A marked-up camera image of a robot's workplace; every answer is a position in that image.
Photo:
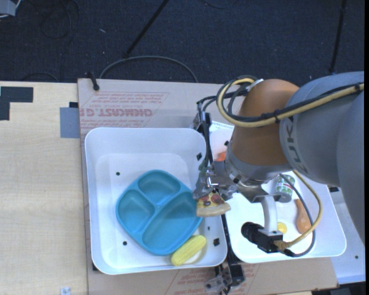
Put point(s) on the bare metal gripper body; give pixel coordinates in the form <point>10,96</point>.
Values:
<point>226,177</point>

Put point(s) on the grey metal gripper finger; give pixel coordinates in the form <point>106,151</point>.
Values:
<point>201,189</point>
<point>225,193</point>

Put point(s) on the toy pizza slice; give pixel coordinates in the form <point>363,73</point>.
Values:
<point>213,207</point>

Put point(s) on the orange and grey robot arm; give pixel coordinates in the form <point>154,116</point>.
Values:
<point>319,128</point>

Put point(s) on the orange carrot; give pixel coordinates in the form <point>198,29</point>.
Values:
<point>221,156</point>

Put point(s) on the thin black rod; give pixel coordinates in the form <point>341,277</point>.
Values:
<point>226,229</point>

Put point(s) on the blue divided plate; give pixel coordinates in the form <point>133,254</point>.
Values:
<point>153,214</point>

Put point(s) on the green and white can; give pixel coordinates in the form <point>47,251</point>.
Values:
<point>285,185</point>

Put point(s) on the yellow corn cob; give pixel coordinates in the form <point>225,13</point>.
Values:
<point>189,250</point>

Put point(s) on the small yellow round toy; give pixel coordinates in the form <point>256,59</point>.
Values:
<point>282,227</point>

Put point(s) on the white plastic tray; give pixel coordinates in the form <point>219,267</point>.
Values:
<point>110,164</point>
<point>326,241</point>

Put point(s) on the brown cardboard board red print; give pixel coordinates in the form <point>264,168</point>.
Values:
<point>123,109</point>

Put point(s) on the black cylinder on white bracket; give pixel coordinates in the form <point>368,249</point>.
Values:
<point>266,237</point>

